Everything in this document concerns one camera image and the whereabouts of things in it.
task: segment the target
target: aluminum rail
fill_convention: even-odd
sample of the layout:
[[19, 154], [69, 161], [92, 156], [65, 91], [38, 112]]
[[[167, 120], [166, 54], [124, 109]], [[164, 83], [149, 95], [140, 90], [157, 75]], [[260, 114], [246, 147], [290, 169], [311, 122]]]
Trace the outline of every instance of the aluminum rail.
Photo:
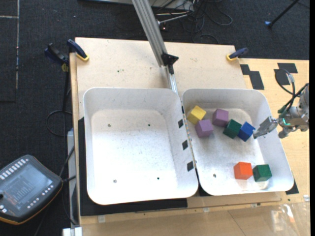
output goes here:
[[175, 75], [174, 73], [170, 72], [169, 65], [165, 64], [162, 59], [162, 55], [168, 53], [158, 27], [158, 21], [155, 19], [149, 0], [132, 0], [132, 3], [136, 9], [142, 28], [157, 59], [158, 65], [161, 67], [165, 66], [168, 75], [167, 78], [169, 86], [175, 93], [178, 94]]

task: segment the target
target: blue clamp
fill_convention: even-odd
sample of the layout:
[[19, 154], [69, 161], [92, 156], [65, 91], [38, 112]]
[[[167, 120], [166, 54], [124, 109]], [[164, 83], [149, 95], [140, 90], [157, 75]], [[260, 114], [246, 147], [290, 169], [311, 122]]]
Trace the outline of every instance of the blue clamp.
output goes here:
[[236, 60], [239, 56], [244, 55], [246, 53], [248, 53], [248, 48], [247, 47], [242, 48], [240, 50], [237, 50], [236, 52], [234, 52], [234, 53], [232, 53], [230, 55], [227, 55], [226, 59], [228, 61], [233, 61], [233, 60]]
[[75, 51], [77, 53], [77, 57], [81, 60], [83, 60], [84, 62], [89, 60], [89, 55], [87, 55], [82, 48], [76, 43], [74, 42], [72, 39], [69, 39], [67, 41], [67, 46], [70, 47], [70, 51], [73, 52]]
[[52, 43], [45, 49], [45, 57], [49, 59], [51, 63], [60, 65], [64, 72], [69, 71], [69, 57], [62, 54]]

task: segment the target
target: yellow cube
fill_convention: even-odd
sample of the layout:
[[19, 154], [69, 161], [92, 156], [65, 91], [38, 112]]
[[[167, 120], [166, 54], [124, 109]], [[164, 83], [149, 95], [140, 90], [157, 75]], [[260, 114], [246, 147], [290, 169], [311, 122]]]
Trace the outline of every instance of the yellow cube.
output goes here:
[[191, 111], [191, 113], [188, 115], [187, 120], [196, 125], [198, 121], [204, 118], [206, 113], [207, 113], [206, 111], [204, 111], [202, 108], [196, 105]]

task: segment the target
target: white plastic bin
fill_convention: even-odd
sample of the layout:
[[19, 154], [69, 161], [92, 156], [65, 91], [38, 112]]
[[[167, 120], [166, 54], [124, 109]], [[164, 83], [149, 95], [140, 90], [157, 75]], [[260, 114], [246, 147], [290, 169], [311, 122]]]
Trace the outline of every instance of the white plastic bin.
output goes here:
[[[247, 121], [256, 129], [271, 111], [265, 96], [254, 89], [189, 89], [183, 93], [186, 116], [198, 105], [212, 121], [217, 109], [229, 111], [229, 119], [243, 124]], [[224, 127], [214, 126], [209, 138], [198, 138], [194, 125], [188, 121], [193, 155], [202, 188], [210, 195], [287, 191], [294, 179], [277, 130], [265, 137], [251, 136], [246, 142], [223, 134]], [[272, 177], [264, 182], [235, 179], [233, 167], [238, 162], [250, 162], [252, 167], [269, 164]]]
[[187, 198], [198, 189], [180, 98], [167, 88], [83, 96], [87, 192], [97, 204]]

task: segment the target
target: tripod leg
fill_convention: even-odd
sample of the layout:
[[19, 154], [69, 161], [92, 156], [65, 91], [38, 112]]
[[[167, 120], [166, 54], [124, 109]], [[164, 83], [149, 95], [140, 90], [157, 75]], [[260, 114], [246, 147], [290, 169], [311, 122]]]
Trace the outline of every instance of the tripod leg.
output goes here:
[[268, 27], [272, 27], [276, 21], [278, 21], [288, 10], [290, 10], [299, 0], [295, 0], [292, 4], [289, 5], [278, 17], [276, 17], [272, 22], [266, 21], [265, 24]]

